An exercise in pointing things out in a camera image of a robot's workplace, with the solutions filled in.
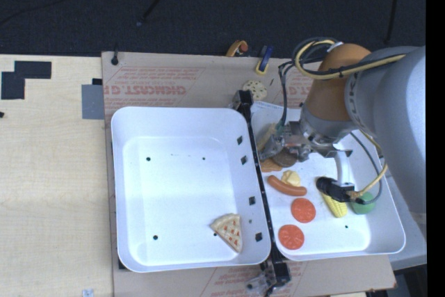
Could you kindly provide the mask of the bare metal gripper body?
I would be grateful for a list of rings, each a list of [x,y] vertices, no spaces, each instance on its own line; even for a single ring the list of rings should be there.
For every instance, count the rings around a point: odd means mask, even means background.
[[[277,161],[297,161],[294,149],[302,145],[310,146],[311,154],[317,153],[323,158],[333,159],[340,153],[346,157],[352,154],[351,149],[338,149],[334,146],[339,139],[324,136],[302,121],[291,121],[286,124],[280,136],[283,139],[284,148],[276,155]]]

